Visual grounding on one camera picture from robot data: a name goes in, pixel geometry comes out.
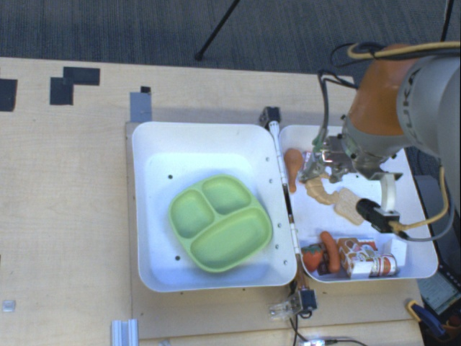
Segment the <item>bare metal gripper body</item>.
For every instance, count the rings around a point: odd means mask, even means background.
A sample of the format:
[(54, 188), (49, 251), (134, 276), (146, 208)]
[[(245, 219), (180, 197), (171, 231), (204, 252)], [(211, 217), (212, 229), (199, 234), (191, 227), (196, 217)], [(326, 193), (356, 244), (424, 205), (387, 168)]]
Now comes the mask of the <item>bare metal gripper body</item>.
[(360, 174), (369, 180), (378, 180), (384, 173), (380, 157), (361, 150), (351, 137), (344, 134), (328, 136), (314, 153), (321, 163), (321, 170), (329, 168), (329, 176), (331, 167), (347, 168), (347, 174)]

